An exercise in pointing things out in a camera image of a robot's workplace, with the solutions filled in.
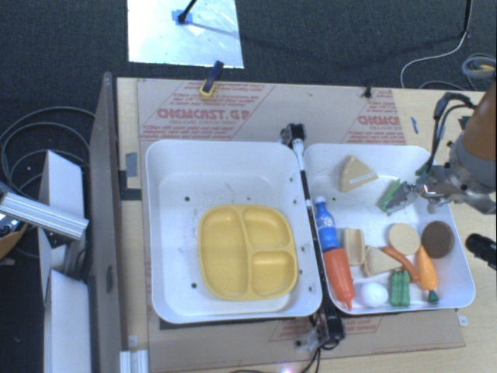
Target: bottle cap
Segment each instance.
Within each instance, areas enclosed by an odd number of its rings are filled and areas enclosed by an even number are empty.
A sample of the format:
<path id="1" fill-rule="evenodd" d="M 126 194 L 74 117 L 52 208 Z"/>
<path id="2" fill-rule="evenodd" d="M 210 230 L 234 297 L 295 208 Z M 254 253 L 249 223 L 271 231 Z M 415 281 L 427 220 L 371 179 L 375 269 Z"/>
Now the bottle cap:
<path id="1" fill-rule="evenodd" d="M 318 204 L 318 203 L 326 203 L 326 198 L 324 196 L 317 196 L 315 199 L 314 199 L 314 203 L 315 204 Z"/>

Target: blue mark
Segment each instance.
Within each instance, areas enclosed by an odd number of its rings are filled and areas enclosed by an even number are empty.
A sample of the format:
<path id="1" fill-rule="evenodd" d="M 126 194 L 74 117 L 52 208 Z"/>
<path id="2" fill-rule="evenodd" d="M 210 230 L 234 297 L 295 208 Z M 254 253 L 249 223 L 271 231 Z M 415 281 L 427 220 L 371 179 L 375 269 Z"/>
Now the blue mark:
<path id="1" fill-rule="evenodd" d="M 411 122 L 412 122 L 412 128 L 414 128 L 414 132 L 418 134 L 418 127 L 416 126 L 416 120 L 414 117 L 411 117 Z"/>
<path id="2" fill-rule="evenodd" d="M 181 23 L 179 23 L 178 21 L 178 17 L 179 17 L 179 14 L 181 14 L 183 12 L 182 9 L 175 9 L 173 12 L 171 12 L 171 17 L 172 17 L 172 20 L 174 22 L 176 22 L 176 25 L 182 25 Z M 185 23 L 191 23 L 193 22 L 193 15 L 191 12 L 189 12 L 188 14 L 186 14 L 186 18 L 185 18 Z"/>

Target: orange carrot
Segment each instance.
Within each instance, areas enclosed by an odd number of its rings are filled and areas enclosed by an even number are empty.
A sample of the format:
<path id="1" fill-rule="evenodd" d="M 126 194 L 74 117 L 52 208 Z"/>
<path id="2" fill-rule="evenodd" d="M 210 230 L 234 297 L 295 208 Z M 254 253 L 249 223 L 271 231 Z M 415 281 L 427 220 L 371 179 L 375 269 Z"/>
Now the orange carrot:
<path id="1" fill-rule="evenodd" d="M 411 278 L 411 283 L 419 282 L 418 270 L 414 267 L 414 265 L 412 265 L 411 261 L 409 261 L 404 254 L 391 246 L 382 247 L 381 251 L 402 264 L 402 268 L 408 272 L 409 277 Z"/>
<path id="2" fill-rule="evenodd" d="M 436 304 L 439 299 L 435 293 L 435 288 L 438 286 L 438 279 L 436 277 L 435 267 L 432 260 L 429 259 L 428 253 L 421 245 L 418 253 L 418 268 L 419 268 L 419 285 L 421 289 L 429 291 L 428 302 Z"/>

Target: wooden table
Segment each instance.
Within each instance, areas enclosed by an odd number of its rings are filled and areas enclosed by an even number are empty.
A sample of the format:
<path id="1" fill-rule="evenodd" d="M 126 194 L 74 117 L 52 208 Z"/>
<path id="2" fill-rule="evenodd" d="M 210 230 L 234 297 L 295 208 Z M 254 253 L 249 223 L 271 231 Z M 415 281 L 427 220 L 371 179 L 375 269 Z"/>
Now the wooden table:
<path id="1" fill-rule="evenodd" d="M 418 145 L 426 150 L 431 148 L 433 132 L 433 109 L 436 101 L 443 95 L 442 91 L 392 89 L 395 105 L 401 121 L 405 140 L 408 145 Z M 469 92 L 474 102 L 479 101 L 482 93 Z M 126 150 L 135 148 L 138 138 L 137 113 L 137 79 L 120 78 L 117 81 L 118 132 L 120 136 L 120 169 L 125 169 Z M 461 129 L 457 118 L 471 115 L 471 111 L 460 110 L 449 118 L 444 141 L 455 141 Z M 412 118 L 417 122 L 418 134 L 412 126 Z M 448 148 L 443 146 L 437 154 L 437 161 L 444 162 Z M 129 187 L 141 187 L 139 180 L 128 179 Z M 147 311 L 145 303 L 145 277 L 142 239 L 143 226 L 141 204 L 123 201 L 123 278 L 124 287 L 133 289 L 124 295 L 127 310 L 127 332 L 137 336 L 138 348 L 148 346 Z M 479 233 L 495 238 L 495 216 L 483 216 L 466 205 L 451 205 L 457 230 L 462 241 L 471 233 Z M 327 359 L 323 353 L 320 371 L 378 371 L 381 373 L 399 371 L 493 371 L 497 364 L 495 344 L 497 343 L 497 308 L 495 271 L 481 260 L 475 259 L 466 251 L 471 273 L 476 287 L 476 296 L 471 305 L 461 309 L 458 315 L 467 318 L 468 325 L 463 327 L 466 347 L 409 352 L 402 354 L 385 354 L 367 357 L 344 357 Z M 286 364 L 294 371 L 300 371 L 302 362 Z M 279 371 L 280 366 L 254 366 L 261 371 Z M 234 368 L 217 371 L 229 372 Z"/>

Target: blue bottle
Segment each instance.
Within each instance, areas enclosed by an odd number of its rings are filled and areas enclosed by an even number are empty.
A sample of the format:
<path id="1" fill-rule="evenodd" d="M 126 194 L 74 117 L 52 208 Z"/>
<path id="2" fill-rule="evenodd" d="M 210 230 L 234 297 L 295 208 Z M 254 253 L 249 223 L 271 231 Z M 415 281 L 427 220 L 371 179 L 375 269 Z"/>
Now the blue bottle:
<path id="1" fill-rule="evenodd" d="M 321 251 L 325 252 L 330 249 L 337 249 L 340 243 L 336 238 L 335 220 L 326 210 L 326 199 L 323 196 L 315 198 L 316 204 L 316 228 L 318 230 L 319 243 Z"/>

